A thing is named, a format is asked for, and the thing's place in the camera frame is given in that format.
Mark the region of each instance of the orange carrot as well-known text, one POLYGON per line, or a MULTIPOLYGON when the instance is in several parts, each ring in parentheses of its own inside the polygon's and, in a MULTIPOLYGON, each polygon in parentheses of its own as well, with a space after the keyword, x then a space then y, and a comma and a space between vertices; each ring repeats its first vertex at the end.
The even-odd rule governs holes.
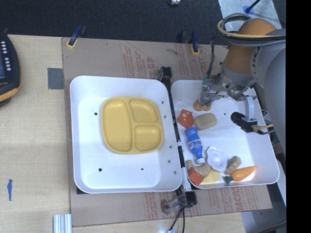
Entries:
POLYGON ((234 170, 230 176, 234 181, 241 181, 257 169, 257 166, 248 166, 234 170))

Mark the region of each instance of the wooden table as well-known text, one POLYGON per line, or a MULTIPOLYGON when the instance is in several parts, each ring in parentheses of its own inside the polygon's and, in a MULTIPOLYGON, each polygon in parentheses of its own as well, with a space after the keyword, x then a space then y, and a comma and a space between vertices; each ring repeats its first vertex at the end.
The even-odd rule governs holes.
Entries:
MULTIPOLYGON (((21 90, 0 107, 0 232, 52 233, 70 213, 64 90, 48 89, 63 68, 61 37, 9 35, 22 68, 21 90), (12 200, 7 185, 12 180, 12 200)), ((74 233, 164 233, 173 219, 74 227, 74 233)), ((174 228, 182 231, 182 218, 174 228)), ((240 213, 187 217, 187 233, 244 233, 240 213)))

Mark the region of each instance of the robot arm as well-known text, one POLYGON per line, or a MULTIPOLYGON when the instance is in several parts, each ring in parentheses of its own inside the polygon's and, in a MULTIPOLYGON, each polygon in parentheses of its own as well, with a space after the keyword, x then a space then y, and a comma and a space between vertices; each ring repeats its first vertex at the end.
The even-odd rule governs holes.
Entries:
POLYGON ((228 96, 247 105, 251 98, 244 92, 257 83, 266 91, 267 110, 285 151, 285 29, 277 30, 260 18, 234 14, 221 20, 218 30, 231 45, 223 72, 207 77, 197 106, 211 106, 213 101, 228 96), (233 20, 245 20, 245 23, 237 33, 228 33, 225 24, 233 20))

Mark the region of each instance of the white object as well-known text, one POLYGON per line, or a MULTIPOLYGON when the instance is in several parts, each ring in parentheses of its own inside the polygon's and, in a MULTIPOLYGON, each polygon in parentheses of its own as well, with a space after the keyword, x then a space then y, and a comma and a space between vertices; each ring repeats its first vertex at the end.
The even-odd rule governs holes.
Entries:
MULTIPOLYGON (((205 111, 195 111, 192 106, 194 101, 200 97, 201 87, 202 81, 199 80, 179 80, 172 84, 172 98, 176 115, 179 115, 182 109, 193 112, 193 117, 206 113, 205 111)), ((255 96, 256 92, 254 89, 248 89, 245 94, 255 96)), ((240 157, 242 161, 240 167, 257 166, 257 170, 240 182, 227 184, 223 180, 224 174, 221 172, 221 178, 215 183, 193 185, 197 188, 209 189, 275 183, 279 178, 279 168, 269 135, 260 135, 255 132, 246 133, 230 119, 233 112, 245 115, 244 102, 235 101, 231 97, 222 98, 214 101, 208 112, 215 115, 217 124, 207 130, 198 131, 203 149, 206 150, 209 146, 222 149, 228 157, 235 155, 240 157)), ((258 100, 254 100, 254 117, 258 120, 258 125, 265 125, 258 100)), ((195 161, 188 147, 185 128, 180 124, 177 125, 184 159, 185 161, 195 161)), ((203 151, 203 157, 207 158, 206 151, 203 151)))
POLYGON ((228 164, 228 157, 223 150, 210 146, 207 149, 207 164, 218 172, 225 172, 228 164))
POLYGON ((71 233, 71 214, 53 216, 53 233, 71 233))
POLYGON ((86 193, 174 191, 182 182, 167 88, 157 80, 79 76, 70 84, 74 180, 86 193), (119 154, 105 145, 101 106, 112 97, 151 100, 162 119, 163 143, 149 153, 119 154))

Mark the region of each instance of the blue water bottle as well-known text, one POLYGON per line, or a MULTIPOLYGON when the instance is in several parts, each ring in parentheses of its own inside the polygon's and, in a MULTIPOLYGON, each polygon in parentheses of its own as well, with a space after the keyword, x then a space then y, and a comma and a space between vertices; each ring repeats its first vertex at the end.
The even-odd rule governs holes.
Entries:
POLYGON ((196 156, 197 163, 202 164, 205 162, 205 159, 202 156, 202 142, 198 135, 198 130, 195 127, 186 129, 185 131, 187 136, 187 141, 191 152, 196 156))

